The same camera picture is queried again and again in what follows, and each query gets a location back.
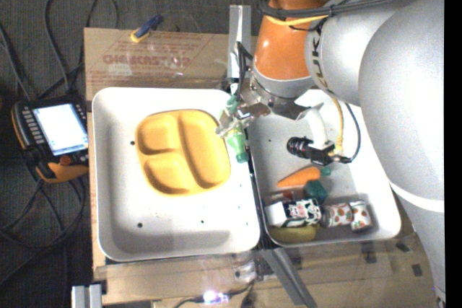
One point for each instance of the dark green cube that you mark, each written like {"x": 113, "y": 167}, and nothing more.
{"x": 315, "y": 191}

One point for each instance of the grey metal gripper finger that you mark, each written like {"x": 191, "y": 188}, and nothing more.
{"x": 224, "y": 124}
{"x": 241, "y": 120}

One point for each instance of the brown cardboard board, red print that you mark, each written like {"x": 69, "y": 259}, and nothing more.
{"x": 151, "y": 61}

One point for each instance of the cow print white carton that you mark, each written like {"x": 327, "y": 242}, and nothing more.
{"x": 292, "y": 213}

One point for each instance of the white plastic tray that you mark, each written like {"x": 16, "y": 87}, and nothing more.
{"x": 173, "y": 227}
{"x": 361, "y": 169}

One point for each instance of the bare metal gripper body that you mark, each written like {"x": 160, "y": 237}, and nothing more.
{"x": 265, "y": 99}

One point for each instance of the yellow banana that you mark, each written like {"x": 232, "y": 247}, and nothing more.
{"x": 292, "y": 234}

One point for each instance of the orange divided plate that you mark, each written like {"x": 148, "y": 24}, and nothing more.
{"x": 180, "y": 151}

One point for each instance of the green plastic bottle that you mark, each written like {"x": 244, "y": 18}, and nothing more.
{"x": 239, "y": 146}

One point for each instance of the strawberry print can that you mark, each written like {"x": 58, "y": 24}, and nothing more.
{"x": 337, "y": 215}
{"x": 361, "y": 215}

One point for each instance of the black cylinder on white bracket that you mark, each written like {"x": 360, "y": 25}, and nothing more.
{"x": 317, "y": 149}

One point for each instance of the orange carrot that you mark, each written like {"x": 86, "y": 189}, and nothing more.
{"x": 299, "y": 176}

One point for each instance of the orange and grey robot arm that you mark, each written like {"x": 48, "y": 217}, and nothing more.
{"x": 397, "y": 83}

